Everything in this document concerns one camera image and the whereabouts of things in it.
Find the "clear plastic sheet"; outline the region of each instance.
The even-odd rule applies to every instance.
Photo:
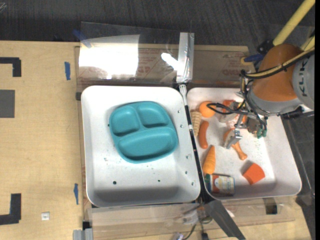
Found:
[[[238,226],[261,225],[294,221],[294,207],[290,197],[278,197],[266,203],[263,199],[226,201],[225,208]],[[205,210],[198,203],[144,205],[114,208],[89,208],[86,217],[93,230],[93,238],[101,240],[152,236],[155,240],[172,240],[176,233],[186,237],[194,225],[194,234],[203,229],[209,233],[220,227],[207,220]],[[214,232],[215,238],[226,238]]]
[[[111,82],[170,85],[192,79],[193,33],[83,22],[77,35],[78,90]]]

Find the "orange toy cube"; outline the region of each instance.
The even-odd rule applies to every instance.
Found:
[[[242,176],[247,179],[250,185],[257,183],[266,177],[264,170],[256,163],[253,163]]]

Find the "can label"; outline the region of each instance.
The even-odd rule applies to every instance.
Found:
[[[235,194],[235,179],[230,176],[207,174],[204,177],[207,190],[219,196],[233,196]]]

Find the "orange toy carrot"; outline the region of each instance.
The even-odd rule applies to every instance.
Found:
[[[202,171],[203,174],[213,174],[215,172],[216,169],[216,149],[215,146],[212,146],[209,149],[208,154],[206,155],[203,167],[202,167]]]
[[[223,140],[224,140],[224,141],[227,140],[228,134],[229,134],[232,130],[233,130],[233,129],[230,129],[230,130],[228,130],[228,131],[224,134],[224,136],[223,136]],[[241,149],[241,147],[240,147],[239,141],[238,141],[236,144],[231,145],[231,147],[238,153],[238,156],[239,156],[240,160],[245,160],[245,159],[247,159],[248,156],[247,156],[246,153],[244,153],[244,152],[242,151],[242,149]]]
[[[204,150],[208,148],[207,137],[206,137],[208,127],[209,127],[209,123],[207,121],[203,121],[199,129],[199,144],[200,144],[200,147]]]

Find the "wooden table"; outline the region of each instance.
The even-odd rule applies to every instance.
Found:
[[[9,213],[11,194],[21,194],[21,220],[0,225],[0,239],[71,240],[73,230],[82,228],[76,46],[79,43],[0,41],[0,57],[19,57],[22,68],[22,76],[13,77],[12,65],[0,64],[0,90],[15,90],[14,118],[0,118],[0,215]],[[65,62],[70,63],[70,80]],[[310,239],[301,208],[294,204],[293,210],[295,221],[240,229],[247,239]],[[50,212],[49,220],[42,220],[44,212]],[[221,229],[208,233],[211,239],[226,236]],[[201,238],[195,232],[190,239]]]

